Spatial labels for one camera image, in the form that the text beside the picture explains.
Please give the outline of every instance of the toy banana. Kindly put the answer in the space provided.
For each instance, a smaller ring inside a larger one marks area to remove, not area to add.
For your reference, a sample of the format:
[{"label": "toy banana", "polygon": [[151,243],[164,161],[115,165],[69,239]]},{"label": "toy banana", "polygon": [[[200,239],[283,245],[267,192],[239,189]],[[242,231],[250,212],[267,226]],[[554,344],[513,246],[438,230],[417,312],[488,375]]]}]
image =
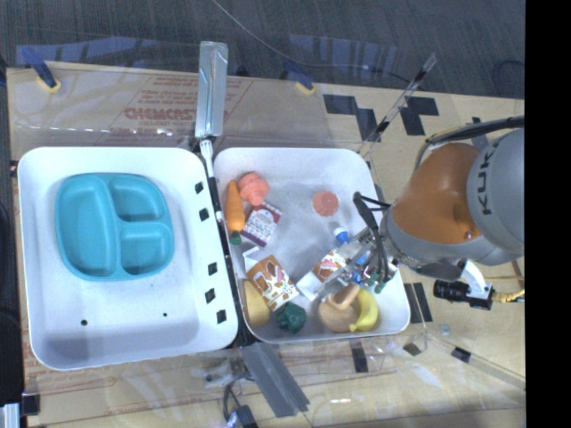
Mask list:
[{"label": "toy banana", "polygon": [[349,330],[355,332],[360,330],[368,332],[375,328],[378,320],[378,306],[373,294],[366,289],[361,288],[357,293],[357,302],[359,303],[360,313],[357,322],[349,325]]}]

